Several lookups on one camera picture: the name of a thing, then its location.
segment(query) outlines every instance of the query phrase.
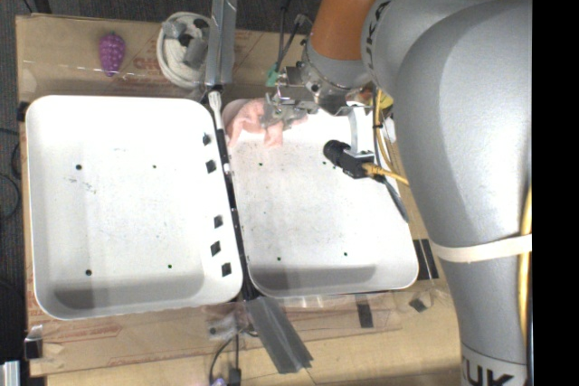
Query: white band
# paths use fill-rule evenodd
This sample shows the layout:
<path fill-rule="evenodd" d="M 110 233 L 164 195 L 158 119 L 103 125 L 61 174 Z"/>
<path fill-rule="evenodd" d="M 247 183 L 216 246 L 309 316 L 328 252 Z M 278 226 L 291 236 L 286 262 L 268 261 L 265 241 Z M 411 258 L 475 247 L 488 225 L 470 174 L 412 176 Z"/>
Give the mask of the white band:
<path fill-rule="evenodd" d="M 482 260 L 508 258 L 533 250 L 533 234 L 492 241 L 465 248 L 447 248 L 431 241 L 434 254 L 449 262 L 480 262 Z"/>

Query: white tray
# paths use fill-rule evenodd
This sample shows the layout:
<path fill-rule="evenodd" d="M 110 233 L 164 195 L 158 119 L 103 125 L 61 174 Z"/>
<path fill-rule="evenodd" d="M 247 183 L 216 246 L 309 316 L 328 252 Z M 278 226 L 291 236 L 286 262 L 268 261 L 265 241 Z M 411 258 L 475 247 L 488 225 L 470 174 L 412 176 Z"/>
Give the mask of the white tray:
<path fill-rule="evenodd" d="M 47 314 L 119 315 L 239 293 L 230 206 L 202 105 L 50 96 L 28 108 L 26 132 L 34 290 Z"/>
<path fill-rule="evenodd" d="M 371 139 L 372 124 L 368 116 L 360 138 Z M 243 132 L 232 149 L 249 271 L 266 296 L 383 291 L 416 279 L 410 230 L 384 185 L 352 179 L 323 155 L 328 140 L 350 137 L 347 117 L 319 111 L 285 131 L 281 147 Z"/>

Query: pink cloth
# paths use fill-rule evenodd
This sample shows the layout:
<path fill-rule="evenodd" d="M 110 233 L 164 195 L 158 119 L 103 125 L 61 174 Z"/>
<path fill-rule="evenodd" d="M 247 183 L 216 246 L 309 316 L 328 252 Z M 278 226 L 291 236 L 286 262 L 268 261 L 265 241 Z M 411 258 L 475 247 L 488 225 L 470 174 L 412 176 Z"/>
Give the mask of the pink cloth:
<path fill-rule="evenodd" d="M 225 133 L 229 137 L 227 146 L 235 146 L 243 130 L 250 134 L 265 134 L 263 144 L 272 148 L 283 144 L 283 121 L 263 128 L 260 117 L 263 116 L 265 99 L 253 99 L 245 103 L 233 119 L 227 124 Z M 305 122 L 307 117 L 296 120 L 293 124 Z"/>

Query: white velcro strap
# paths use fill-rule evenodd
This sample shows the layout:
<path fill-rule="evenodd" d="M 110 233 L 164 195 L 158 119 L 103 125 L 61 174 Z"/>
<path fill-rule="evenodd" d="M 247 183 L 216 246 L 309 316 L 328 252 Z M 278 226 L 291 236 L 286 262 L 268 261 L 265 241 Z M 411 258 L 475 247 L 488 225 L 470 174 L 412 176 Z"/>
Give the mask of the white velcro strap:
<path fill-rule="evenodd" d="M 533 250 L 533 234 L 492 241 L 465 248 L 447 248 L 431 241 L 431 248 L 440 259 L 449 262 L 480 262 L 499 258 L 509 258 Z"/>

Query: hole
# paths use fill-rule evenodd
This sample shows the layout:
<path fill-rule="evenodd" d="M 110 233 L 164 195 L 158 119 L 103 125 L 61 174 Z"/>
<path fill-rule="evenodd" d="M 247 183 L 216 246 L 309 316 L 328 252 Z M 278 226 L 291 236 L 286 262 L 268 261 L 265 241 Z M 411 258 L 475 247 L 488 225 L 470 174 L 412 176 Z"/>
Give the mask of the hole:
<path fill-rule="evenodd" d="M 211 161 L 207 161 L 205 163 L 205 166 L 207 167 L 208 174 L 212 173 L 215 169 L 217 169 L 217 165 L 215 164 L 215 161 L 213 159 Z"/>
<path fill-rule="evenodd" d="M 221 251 L 221 243 L 216 241 L 213 245 L 211 245 L 211 255 L 214 256 L 219 251 Z"/>
<path fill-rule="evenodd" d="M 225 262 L 221 266 L 221 275 L 222 277 L 227 277 L 229 274 L 232 273 L 232 265 L 229 262 Z"/>

